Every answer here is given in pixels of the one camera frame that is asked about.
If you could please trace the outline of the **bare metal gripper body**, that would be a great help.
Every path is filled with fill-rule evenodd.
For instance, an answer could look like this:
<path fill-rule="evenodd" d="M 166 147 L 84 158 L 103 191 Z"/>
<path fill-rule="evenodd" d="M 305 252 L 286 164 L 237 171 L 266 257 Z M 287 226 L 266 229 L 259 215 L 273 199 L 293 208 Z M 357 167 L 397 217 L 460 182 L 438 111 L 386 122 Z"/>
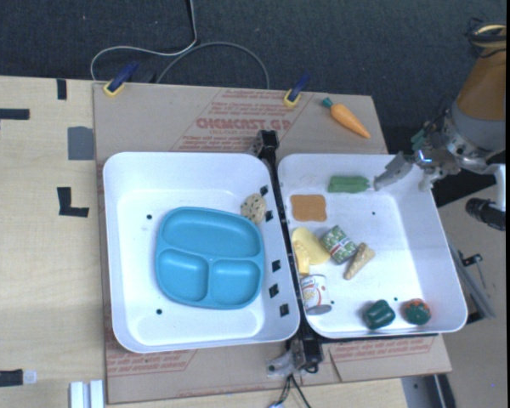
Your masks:
<path fill-rule="evenodd" d="M 500 152 L 500 136 L 493 133 L 465 134 L 459 130 L 428 132 L 413 136 L 416 163 L 431 173 L 455 175 L 461 170 L 493 173 L 489 159 Z"/>

